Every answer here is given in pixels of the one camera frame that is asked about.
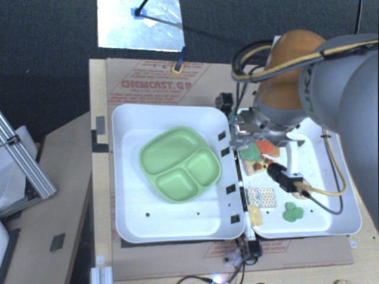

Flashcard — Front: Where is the white plastic tray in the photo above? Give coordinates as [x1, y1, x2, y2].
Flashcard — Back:
[111, 103, 247, 244]
[236, 108, 363, 240]

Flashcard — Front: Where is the thin black and white rod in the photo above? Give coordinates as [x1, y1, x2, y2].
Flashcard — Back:
[232, 111, 253, 243]

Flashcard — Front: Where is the green toy broccoli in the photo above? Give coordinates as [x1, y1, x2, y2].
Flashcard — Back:
[282, 202, 305, 222]

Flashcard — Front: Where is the orange toy carrot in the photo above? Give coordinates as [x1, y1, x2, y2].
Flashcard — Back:
[255, 140, 281, 158]

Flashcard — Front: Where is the yellow toy cheese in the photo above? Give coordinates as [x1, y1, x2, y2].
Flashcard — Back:
[248, 205, 264, 227]

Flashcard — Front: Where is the black block with thin wires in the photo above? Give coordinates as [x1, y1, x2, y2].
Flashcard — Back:
[215, 92, 235, 112]
[246, 240, 263, 259]

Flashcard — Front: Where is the green toy lettuce leaf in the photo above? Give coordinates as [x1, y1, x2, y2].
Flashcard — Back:
[239, 143, 263, 162]

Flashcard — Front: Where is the tan toy biscuit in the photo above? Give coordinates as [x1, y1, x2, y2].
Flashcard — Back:
[291, 190, 311, 201]

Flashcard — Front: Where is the green divided plate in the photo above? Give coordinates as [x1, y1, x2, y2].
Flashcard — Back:
[138, 126, 223, 204]

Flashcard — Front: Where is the brown cardboard board red print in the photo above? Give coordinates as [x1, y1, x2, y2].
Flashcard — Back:
[105, 57, 355, 281]

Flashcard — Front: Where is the black cylinder on white bracket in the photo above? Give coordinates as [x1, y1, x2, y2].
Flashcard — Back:
[266, 139, 306, 193]

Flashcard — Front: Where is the toy pizza slice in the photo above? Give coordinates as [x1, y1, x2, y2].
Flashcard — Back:
[243, 155, 277, 177]

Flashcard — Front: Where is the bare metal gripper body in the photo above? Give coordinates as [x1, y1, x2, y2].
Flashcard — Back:
[236, 108, 300, 147]

